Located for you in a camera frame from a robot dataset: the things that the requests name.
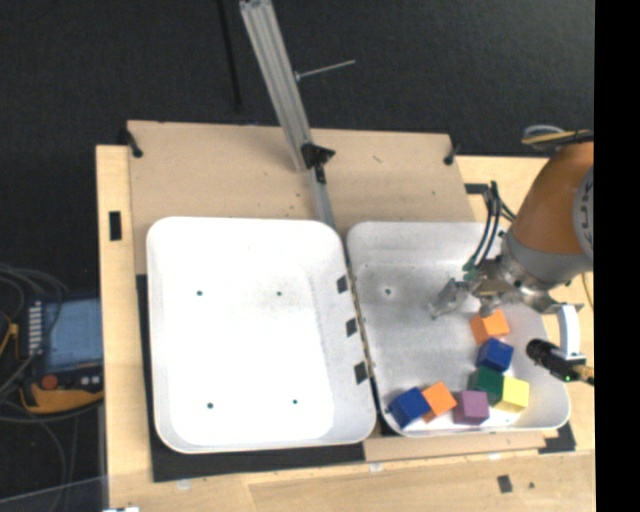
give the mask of black carpet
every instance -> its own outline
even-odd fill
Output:
[[[128,119],[276,124],[223,5],[240,106],[214,0],[0,0],[0,262],[98,287],[94,150]],[[445,132],[478,155],[531,154],[532,124],[594,128],[595,0],[275,8],[295,70],[356,60],[300,83],[312,127]],[[99,472],[97,417],[81,421],[74,479]],[[69,452],[73,423],[55,429]],[[52,450],[42,428],[0,423],[0,499],[55,485]]]

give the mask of black clip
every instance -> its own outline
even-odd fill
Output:
[[[303,144],[300,150],[302,151],[302,158],[304,158],[307,169],[313,167],[316,171],[316,180],[318,180],[318,183],[326,184],[327,177],[324,173],[324,164],[326,164],[336,152],[332,149],[316,146],[310,142]]]
[[[121,128],[120,133],[118,134],[118,144],[122,144],[124,146],[131,146],[131,153],[136,158],[140,158],[144,153],[138,146],[136,139],[134,139],[133,135],[126,128]]]
[[[455,156],[458,153],[460,153],[460,148],[461,148],[460,144],[456,144],[455,146],[453,146],[451,148],[451,151],[449,151],[449,154],[442,159],[442,161],[445,163],[445,165],[452,165],[453,164],[453,159],[455,158]]]

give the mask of electronic device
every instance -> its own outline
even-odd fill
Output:
[[[20,389],[34,414],[77,409],[104,396],[102,313],[97,294],[34,296],[19,329],[17,358],[33,358]]]

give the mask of orange cube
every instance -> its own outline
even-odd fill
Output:
[[[429,412],[422,415],[424,421],[431,421],[436,416],[440,416],[458,405],[449,388],[442,381],[438,381],[433,386],[423,390],[422,396],[431,407]]]
[[[478,345],[482,345],[489,338],[499,338],[511,332],[507,319],[501,309],[496,309],[492,315],[482,318],[478,313],[469,322],[473,336]]]

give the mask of cube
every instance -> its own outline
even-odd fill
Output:
[[[398,395],[389,404],[389,412],[398,422],[400,428],[405,428],[430,410],[431,407],[417,387]]]
[[[486,366],[479,366],[469,375],[467,389],[487,393],[489,405],[493,406],[502,399],[504,375]]]
[[[496,309],[493,314],[486,318],[482,318],[478,313],[471,319],[469,325],[478,345],[489,338],[500,338],[511,332],[501,309]]]
[[[489,338],[478,350],[476,366],[487,366],[492,370],[504,373],[511,365],[513,347],[496,339]]]
[[[485,391],[465,389],[456,395],[453,422],[458,425],[480,425],[489,418],[489,400]]]
[[[515,377],[504,377],[502,398],[494,405],[507,412],[520,412],[529,405],[529,383]]]
[[[423,390],[422,396],[424,396],[431,408],[430,411],[422,415],[422,419],[427,422],[431,421],[436,416],[440,416],[445,412],[450,411],[457,404],[456,399],[449,391],[449,388],[447,388],[446,384],[442,381],[438,381]]]

